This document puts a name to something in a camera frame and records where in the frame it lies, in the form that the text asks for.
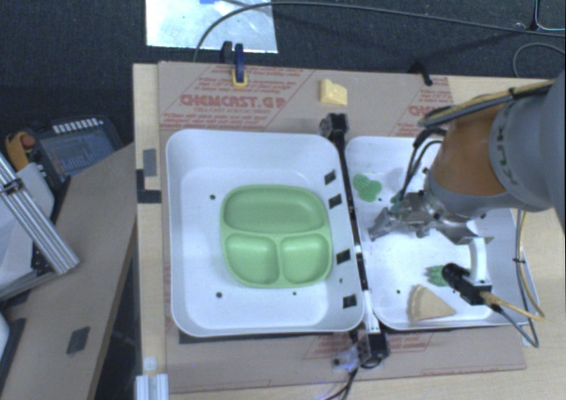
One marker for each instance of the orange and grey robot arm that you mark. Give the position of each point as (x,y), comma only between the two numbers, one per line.
(522,146)

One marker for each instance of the green toy broccoli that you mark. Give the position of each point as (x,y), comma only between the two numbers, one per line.
(435,276)

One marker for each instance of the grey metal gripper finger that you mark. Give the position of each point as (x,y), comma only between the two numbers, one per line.
(387,213)
(378,230)

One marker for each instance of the tan toy pizza slice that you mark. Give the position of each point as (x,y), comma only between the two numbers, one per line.
(426,305)

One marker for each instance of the brown cardboard board red print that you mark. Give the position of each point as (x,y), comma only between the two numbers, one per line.
(265,97)

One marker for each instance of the white plastic tray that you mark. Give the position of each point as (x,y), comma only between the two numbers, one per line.
(389,265)
(199,234)

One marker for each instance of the yellow toy cheese wedge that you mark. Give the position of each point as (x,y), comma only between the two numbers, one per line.
(332,92)

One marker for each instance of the green divided plate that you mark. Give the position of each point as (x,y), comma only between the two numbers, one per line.
(274,234)

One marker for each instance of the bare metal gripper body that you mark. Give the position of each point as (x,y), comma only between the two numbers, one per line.
(420,214)

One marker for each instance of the black cylinder on white bracket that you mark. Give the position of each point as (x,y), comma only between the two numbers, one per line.
(464,281)

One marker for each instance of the thin black and white rod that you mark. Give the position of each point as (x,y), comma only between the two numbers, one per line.
(354,221)

